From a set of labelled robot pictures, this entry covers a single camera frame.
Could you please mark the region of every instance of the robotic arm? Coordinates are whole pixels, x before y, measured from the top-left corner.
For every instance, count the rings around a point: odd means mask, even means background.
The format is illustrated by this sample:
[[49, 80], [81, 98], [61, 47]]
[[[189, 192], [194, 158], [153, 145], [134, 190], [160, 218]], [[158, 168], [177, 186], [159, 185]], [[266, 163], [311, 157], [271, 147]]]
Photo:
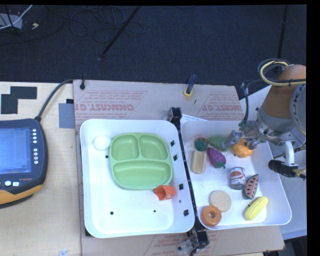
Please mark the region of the robotic arm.
[[[267, 78], [270, 70], [281, 68], [276, 79]], [[258, 144], [270, 142], [276, 146], [283, 146], [286, 161], [272, 160], [269, 168], [287, 177], [306, 178], [297, 172], [298, 166], [293, 163], [294, 140], [283, 139], [283, 135], [297, 128], [306, 135], [306, 67], [299, 64], [289, 64], [285, 60], [265, 60], [258, 67], [261, 79], [272, 85], [264, 102], [257, 111], [256, 120], [248, 120], [248, 84], [242, 83], [246, 99], [246, 114], [239, 124], [239, 131], [233, 130], [222, 143], [223, 148], [231, 147], [241, 138], [246, 139], [249, 149], [255, 149]]]

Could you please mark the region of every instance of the white egg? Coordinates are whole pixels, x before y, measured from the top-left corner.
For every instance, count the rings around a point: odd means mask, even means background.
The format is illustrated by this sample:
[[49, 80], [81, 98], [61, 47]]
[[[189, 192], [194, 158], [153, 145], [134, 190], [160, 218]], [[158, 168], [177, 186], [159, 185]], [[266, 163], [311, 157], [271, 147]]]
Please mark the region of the white egg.
[[104, 151], [110, 147], [111, 137], [107, 135], [98, 135], [94, 138], [93, 145], [99, 151]]

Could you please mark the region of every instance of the white tray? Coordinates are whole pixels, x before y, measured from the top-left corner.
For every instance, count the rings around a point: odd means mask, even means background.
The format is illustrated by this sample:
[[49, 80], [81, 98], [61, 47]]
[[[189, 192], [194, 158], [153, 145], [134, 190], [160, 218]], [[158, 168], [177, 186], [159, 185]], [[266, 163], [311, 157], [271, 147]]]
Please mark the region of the white tray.
[[[235, 156], [231, 150], [223, 152], [226, 158], [225, 169], [214, 168], [208, 158], [203, 173], [194, 173], [190, 169], [192, 152], [195, 150], [195, 139], [227, 137], [232, 130], [239, 130], [238, 124], [238, 121], [187, 121], [181, 127], [198, 215], [200, 216], [202, 209], [209, 205], [209, 195], [212, 191], [222, 190], [231, 197], [231, 208], [222, 213], [219, 224], [210, 227], [204, 225], [201, 219], [200, 222], [210, 230], [285, 225], [291, 220], [291, 208], [279, 174], [268, 168], [268, 162], [273, 159], [268, 143], [259, 144], [253, 154], [246, 158]], [[230, 187], [229, 170], [233, 167], [243, 167], [247, 179], [254, 174], [259, 175], [258, 187], [253, 199], [260, 196], [268, 197], [267, 206], [251, 221], [245, 219], [244, 212], [252, 200], [247, 198], [242, 190]]]
[[[166, 142], [173, 169], [168, 185], [176, 190], [171, 199], [159, 200], [153, 190], [128, 190], [116, 184], [110, 160], [106, 158], [109, 148], [97, 150], [94, 139], [99, 135], [113, 138], [124, 133], [151, 133]], [[92, 236], [113, 238], [184, 233], [192, 229], [195, 214], [179, 134], [172, 123], [164, 120], [90, 119], [80, 127], [80, 142], [84, 223]]]

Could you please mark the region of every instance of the black carpet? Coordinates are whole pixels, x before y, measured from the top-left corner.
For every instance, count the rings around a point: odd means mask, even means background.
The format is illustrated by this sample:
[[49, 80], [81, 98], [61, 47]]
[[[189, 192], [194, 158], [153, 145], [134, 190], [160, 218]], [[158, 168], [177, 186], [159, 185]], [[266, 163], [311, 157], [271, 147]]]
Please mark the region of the black carpet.
[[[20, 16], [29, 6], [1, 4], [0, 14]], [[286, 22], [284, 4], [142, 6], [99, 61], [134, 9], [33, 5], [21, 28], [0, 26], [0, 81], [60, 83], [85, 74], [181, 84], [196, 74], [196, 84], [236, 86], [242, 99], [240, 84], [260, 78], [260, 62], [306, 65], [306, 4], [289, 4]], [[253, 84], [249, 93], [265, 86]]]

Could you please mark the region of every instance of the can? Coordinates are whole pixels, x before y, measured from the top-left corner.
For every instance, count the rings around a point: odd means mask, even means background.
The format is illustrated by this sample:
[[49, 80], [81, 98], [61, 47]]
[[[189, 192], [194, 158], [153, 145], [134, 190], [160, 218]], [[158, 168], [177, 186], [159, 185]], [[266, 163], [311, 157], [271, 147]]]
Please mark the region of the can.
[[243, 190], [246, 187], [245, 168], [233, 167], [230, 169], [230, 186], [234, 190]]

